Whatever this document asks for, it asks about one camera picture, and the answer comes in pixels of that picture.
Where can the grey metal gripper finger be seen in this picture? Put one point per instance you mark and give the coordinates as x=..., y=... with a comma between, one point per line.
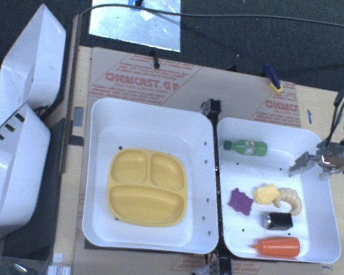
x=325, y=173
x=301, y=164

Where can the yellow toy crisps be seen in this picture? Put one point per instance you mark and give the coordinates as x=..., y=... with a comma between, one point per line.
x=265, y=194

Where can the orange sauce bottle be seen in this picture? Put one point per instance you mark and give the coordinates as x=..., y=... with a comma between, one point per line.
x=280, y=246

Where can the brown cardboard board red print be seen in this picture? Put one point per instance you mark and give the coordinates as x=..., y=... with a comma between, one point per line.
x=154, y=80

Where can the beige toy croissant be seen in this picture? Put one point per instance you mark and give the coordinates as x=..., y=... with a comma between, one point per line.
x=295, y=200

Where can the green plastic bottle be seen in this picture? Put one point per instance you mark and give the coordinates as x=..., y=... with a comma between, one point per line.
x=248, y=147

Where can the thin black rod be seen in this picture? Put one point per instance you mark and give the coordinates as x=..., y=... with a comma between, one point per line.
x=219, y=191

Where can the purple toy grapes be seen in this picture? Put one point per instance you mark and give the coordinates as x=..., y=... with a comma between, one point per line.
x=240, y=201

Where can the yellow divided plate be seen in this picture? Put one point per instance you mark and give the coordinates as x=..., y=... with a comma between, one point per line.
x=145, y=204

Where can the black can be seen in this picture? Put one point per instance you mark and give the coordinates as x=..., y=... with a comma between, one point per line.
x=281, y=221

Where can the white plastic tray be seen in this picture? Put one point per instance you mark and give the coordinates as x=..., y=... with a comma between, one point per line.
x=316, y=217
x=95, y=186

